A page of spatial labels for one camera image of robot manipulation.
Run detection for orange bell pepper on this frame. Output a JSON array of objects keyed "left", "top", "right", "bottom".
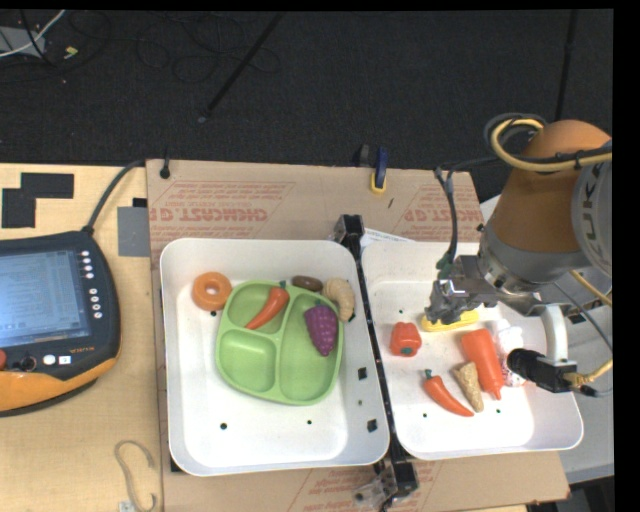
[{"left": 388, "top": 321, "right": 423, "bottom": 358}]

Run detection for yellow corn cob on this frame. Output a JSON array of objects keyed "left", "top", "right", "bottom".
[{"left": 420, "top": 308, "right": 480, "bottom": 334}]

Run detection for orange chili pepper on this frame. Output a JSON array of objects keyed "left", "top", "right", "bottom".
[{"left": 423, "top": 368, "right": 476, "bottom": 419}]

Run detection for black cylinder on white bracket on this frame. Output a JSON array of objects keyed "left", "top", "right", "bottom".
[{"left": 506, "top": 302, "right": 579, "bottom": 394}]

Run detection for white plastic tray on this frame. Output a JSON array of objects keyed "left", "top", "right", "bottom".
[
  {"left": 159, "top": 237, "right": 391, "bottom": 477},
  {"left": 360, "top": 239, "right": 585, "bottom": 461}
]

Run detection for orange squeeze bottle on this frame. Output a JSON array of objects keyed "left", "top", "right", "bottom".
[{"left": 459, "top": 327, "right": 505, "bottom": 402}]

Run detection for green divided plate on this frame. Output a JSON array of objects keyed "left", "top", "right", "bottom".
[{"left": 214, "top": 279, "right": 346, "bottom": 407}]

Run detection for brown cardboard board red print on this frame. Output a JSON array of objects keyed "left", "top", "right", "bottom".
[{"left": 144, "top": 158, "right": 572, "bottom": 512}]

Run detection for orange doughnut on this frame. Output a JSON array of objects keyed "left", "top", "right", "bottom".
[{"left": 191, "top": 271, "right": 234, "bottom": 312}]

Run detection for beige ice cream cone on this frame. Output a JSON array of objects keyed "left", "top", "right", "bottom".
[{"left": 451, "top": 360, "right": 486, "bottom": 414}]

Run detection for beige croissant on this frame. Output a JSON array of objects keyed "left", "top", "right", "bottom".
[{"left": 321, "top": 277, "right": 357, "bottom": 323}]

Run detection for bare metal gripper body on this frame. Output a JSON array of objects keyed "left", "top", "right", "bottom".
[{"left": 432, "top": 254, "right": 544, "bottom": 316}]

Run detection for orange carrot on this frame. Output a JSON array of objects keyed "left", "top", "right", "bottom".
[{"left": 244, "top": 280, "right": 292, "bottom": 331}]

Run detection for purple grapes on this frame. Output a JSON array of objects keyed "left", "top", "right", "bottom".
[{"left": 303, "top": 299, "right": 340, "bottom": 358}]

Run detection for white and pink toy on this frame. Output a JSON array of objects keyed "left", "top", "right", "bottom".
[{"left": 491, "top": 319, "right": 527, "bottom": 389}]

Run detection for thin black rod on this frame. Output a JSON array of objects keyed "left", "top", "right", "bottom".
[{"left": 348, "top": 234, "right": 404, "bottom": 466}]

